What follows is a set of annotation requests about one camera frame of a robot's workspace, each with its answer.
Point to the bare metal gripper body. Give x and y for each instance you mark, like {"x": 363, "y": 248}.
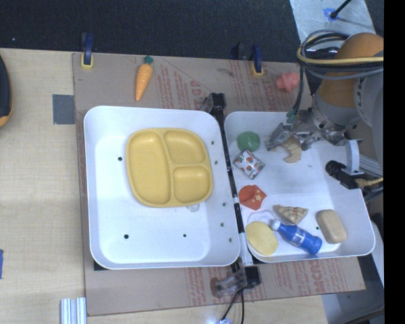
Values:
{"x": 310, "y": 125}

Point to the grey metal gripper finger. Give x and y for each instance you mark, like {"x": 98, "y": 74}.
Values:
{"x": 278, "y": 137}
{"x": 308, "y": 142}

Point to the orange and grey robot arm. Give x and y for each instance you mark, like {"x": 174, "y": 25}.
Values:
{"x": 337, "y": 89}

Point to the tan croissant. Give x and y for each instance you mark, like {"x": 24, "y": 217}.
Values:
{"x": 293, "y": 152}

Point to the green round toy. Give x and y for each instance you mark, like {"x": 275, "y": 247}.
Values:
{"x": 248, "y": 141}

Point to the white can with red print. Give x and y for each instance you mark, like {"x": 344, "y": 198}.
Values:
{"x": 249, "y": 164}

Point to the white plastic tray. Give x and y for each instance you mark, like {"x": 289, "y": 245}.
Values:
{"x": 155, "y": 235}
{"x": 290, "y": 187}

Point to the pink lumpy toy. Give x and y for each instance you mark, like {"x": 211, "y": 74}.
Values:
{"x": 287, "y": 81}

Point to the red packet with yellow star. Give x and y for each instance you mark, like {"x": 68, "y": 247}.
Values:
{"x": 251, "y": 197}

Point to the tan pizza slice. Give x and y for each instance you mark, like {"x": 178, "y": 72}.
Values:
{"x": 292, "y": 213}

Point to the thin black and white rod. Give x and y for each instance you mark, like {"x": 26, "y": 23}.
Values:
{"x": 237, "y": 211}

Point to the tan bread loaf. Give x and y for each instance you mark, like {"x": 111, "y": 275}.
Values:
{"x": 331, "y": 226}

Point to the blue bottle with white cap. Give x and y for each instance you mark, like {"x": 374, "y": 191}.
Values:
{"x": 302, "y": 238}

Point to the yellow round biscuit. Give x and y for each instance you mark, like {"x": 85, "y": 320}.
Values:
{"x": 260, "y": 239}

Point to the small clear plastic piece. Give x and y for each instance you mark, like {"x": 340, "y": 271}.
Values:
{"x": 193, "y": 208}

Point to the yellow divided plate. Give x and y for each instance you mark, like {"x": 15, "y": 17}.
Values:
{"x": 155, "y": 167}

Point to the orange carrot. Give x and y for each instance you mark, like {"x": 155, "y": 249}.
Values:
{"x": 143, "y": 78}

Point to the brown cardboard board red print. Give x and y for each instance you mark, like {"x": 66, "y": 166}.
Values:
{"x": 114, "y": 83}

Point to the black cylinder on white bracket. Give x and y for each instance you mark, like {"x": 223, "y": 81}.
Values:
{"x": 341, "y": 174}

